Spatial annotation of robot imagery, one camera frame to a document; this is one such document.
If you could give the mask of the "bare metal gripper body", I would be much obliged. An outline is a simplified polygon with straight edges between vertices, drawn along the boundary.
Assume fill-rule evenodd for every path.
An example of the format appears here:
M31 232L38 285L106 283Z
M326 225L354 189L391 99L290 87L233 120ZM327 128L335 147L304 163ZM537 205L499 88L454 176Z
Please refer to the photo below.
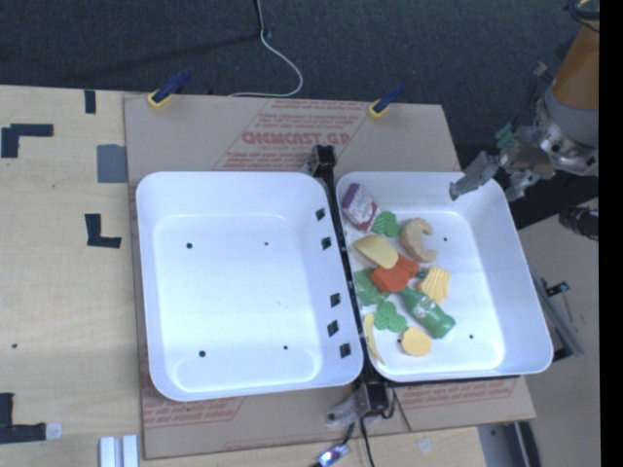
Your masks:
M551 179L557 171L599 175L599 149L575 140L549 115L531 125L507 124L497 133L498 161L509 174Z

